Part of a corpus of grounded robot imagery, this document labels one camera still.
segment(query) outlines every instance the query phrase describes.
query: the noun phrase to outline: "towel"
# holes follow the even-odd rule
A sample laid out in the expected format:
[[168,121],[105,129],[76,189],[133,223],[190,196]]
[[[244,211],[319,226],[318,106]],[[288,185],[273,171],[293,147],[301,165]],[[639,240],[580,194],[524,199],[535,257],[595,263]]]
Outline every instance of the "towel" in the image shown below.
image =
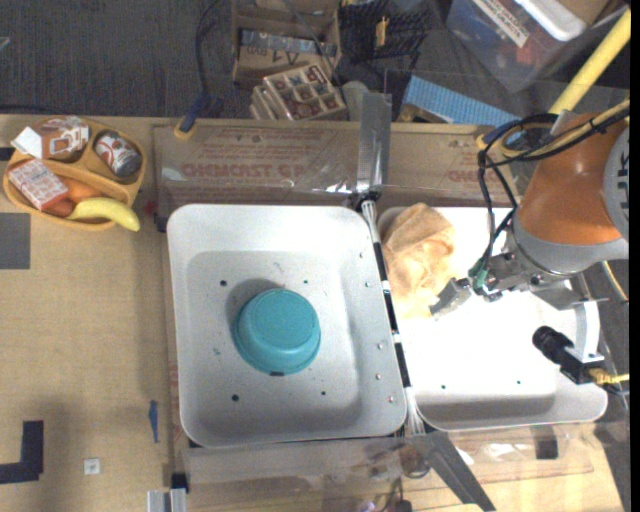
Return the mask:
[[398,318],[430,317],[429,306],[455,273],[454,229],[440,213],[417,203],[386,230],[382,254]]

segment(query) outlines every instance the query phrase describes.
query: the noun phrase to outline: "white sink basin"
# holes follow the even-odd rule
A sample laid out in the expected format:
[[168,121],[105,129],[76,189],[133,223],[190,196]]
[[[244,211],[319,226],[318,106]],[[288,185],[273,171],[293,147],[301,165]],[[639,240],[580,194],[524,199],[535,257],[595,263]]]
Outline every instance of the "white sink basin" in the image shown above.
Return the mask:
[[[381,215],[382,233],[401,210]],[[455,228],[453,265],[464,277],[487,244],[486,210],[438,211]],[[497,210],[497,222],[507,211]],[[577,322],[574,311],[558,311],[527,292],[507,293],[494,303],[473,296],[437,320],[399,319],[420,414],[433,427],[449,431],[599,418],[607,406],[606,392],[595,384],[571,382],[531,341],[542,325],[575,340]]]
[[[189,205],[168,228],[180,415],[203,446],[375,437],[406,404],[364,219],[346,208]],[[316,310],[320,350],[283,377],[237,352],[231,326],[256,294],[286,287]]]

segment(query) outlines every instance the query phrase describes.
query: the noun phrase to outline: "black tape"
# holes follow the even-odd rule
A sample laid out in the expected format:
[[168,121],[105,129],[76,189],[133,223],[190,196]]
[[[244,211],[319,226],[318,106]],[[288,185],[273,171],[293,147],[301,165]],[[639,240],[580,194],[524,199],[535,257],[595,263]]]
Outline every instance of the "black tape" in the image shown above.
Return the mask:
[[0,148],[0,162],[8,162],[14,151],[13,148]]
[[0,213],[0,270],[31,267],[31,215]]
[[44,471],[44,422],[22,422],[20,462],[0,464],[0,484],[32,482]]
[[396,320],[396,312],[393,310],[393,302],[391,301],[391,294],[388,291],[384,292],[384,302],[387,305],[387,316],[389,317],[389,325],[391,326],[391,332],[398,332],[398,320]]
[[384,257],[382,256],[382,245],[380,242],[373,244],[373,250],[376,253],[376,262],[378,263],[378,272],[380,273],[380,279],[387,281],[387,268],[384,265]]
[[404,350],[400,343],[395,344],[396,357],[398,358],[398,368],[400,369],[400,378],[402,379],[402,387],[411,387],[411,379],[409,378],[409,370],[407,368],[407,360],[404,357]]

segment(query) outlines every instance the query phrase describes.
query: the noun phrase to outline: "blue object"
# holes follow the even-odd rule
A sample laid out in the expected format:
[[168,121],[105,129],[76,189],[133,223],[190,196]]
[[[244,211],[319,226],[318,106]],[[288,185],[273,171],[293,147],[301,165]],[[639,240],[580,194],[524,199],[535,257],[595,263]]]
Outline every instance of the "blue object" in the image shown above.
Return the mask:
[[[185,114],[184,119],[180,123],[179,130],[183,133],[188,133],[193,125],[196,123],[198,117],[201,116],[203,112],[211,107],[211,97],[205,93],[200,93],[198,99],[189,107],[189,111]],[[215,98],[213,100],[213,110],[215,117],[220,115],[222,111],[223,103],[221,98]]]
[[320,323],[301,295],[267,290],[249,300],[233,326],[242,358],[269,375],[289,375],[311,364],[320,349]]
[[453,124],[502,126],[517,116],[416,76],[411,77],[403,104],[410,103]]
[[158,402],[151,400],[149,402],[149,423],[151,423],[151,430],[153,431],[153,442],[159,443],[158,437]]

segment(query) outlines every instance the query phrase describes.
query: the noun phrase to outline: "metal bracket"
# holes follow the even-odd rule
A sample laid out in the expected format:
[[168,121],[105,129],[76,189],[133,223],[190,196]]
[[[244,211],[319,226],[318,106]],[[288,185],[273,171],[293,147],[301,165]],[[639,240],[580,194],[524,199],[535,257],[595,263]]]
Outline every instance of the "metal bracket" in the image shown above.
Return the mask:
[[452,278],[438,294],[438,302],[433,306],[429,306],[429,310],[434,316],[443,315],[466,302],[471,295],[471,282],[469,279],[456,280]]
[[356,192],[379,192],[387,182],[391,139],[391,97],[368,93],[362,98]]
[[565,349],[581,363],[604,361],[598,353],[600,343],[600,311],[595,301],[583,302],[575,306],[578,329],[574,348]]
[[187,491],[171,489],[169,492],[147,492],[147,512],[187,512]]
[[414,436],[410,441],[462,503],[478,505],[483,512],[495,512],[496,507],[446,432],[434,430]]

